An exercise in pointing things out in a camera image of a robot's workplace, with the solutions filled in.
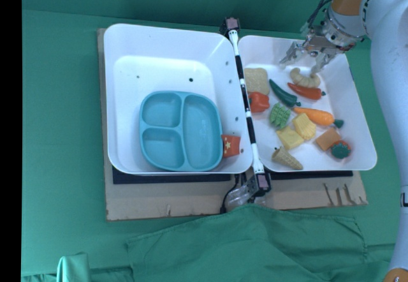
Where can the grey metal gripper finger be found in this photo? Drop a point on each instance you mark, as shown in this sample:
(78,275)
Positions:
(290,54)
(321,63)

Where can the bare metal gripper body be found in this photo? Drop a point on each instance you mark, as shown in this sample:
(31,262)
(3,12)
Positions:
(325,41)

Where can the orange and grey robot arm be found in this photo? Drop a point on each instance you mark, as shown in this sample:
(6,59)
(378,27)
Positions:
(387,51)

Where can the beige toy croissant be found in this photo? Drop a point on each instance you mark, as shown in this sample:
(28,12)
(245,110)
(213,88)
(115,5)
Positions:
(304,80)

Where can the red toy chili pepper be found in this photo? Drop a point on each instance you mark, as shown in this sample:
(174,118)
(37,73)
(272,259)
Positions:
(306,92)

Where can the green toy chili pepper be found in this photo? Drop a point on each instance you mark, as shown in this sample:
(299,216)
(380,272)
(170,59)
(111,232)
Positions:
(282,93)

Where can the beige toy bread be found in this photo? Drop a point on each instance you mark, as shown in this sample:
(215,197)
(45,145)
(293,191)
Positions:
(256,80)

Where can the white plastic tray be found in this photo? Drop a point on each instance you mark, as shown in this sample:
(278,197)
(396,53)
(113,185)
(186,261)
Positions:
(165,48)
(347,105)

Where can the orange toy carrot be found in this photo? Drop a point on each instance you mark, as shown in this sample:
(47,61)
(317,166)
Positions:
(315,115)

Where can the red toy bell pepper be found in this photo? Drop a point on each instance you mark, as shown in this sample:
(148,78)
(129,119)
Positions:
(259,102)

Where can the green toy pea pods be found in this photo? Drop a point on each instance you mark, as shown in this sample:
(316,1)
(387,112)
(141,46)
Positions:
(280,115)

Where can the yellow toy corn piece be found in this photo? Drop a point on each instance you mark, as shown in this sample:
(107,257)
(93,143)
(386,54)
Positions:
(304,127)

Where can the black and white thin rod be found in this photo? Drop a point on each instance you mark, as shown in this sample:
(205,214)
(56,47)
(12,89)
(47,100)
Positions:
(247,105)

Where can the orange toy block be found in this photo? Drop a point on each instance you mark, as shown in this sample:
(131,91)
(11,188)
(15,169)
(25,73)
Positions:
(327,139)

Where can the yellow toy cheese block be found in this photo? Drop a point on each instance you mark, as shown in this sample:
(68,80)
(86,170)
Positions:
(289,138)

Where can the red toy tomato green top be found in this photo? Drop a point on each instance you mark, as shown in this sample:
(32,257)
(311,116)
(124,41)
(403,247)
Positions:
(340,150)

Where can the beige toy ice cream cone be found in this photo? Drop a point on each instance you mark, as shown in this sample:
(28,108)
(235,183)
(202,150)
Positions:
(287,159)

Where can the red packet with yellow stars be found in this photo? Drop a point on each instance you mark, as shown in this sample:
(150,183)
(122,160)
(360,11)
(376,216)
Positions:
(230,146)

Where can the blue divided plate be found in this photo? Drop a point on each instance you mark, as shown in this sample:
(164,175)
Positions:
(199,127)

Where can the green cloth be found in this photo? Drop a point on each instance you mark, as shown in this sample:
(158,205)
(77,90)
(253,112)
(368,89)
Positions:
(255,242)

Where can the brown cardboard board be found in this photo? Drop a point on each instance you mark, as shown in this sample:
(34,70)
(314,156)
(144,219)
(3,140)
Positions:
(159,197)

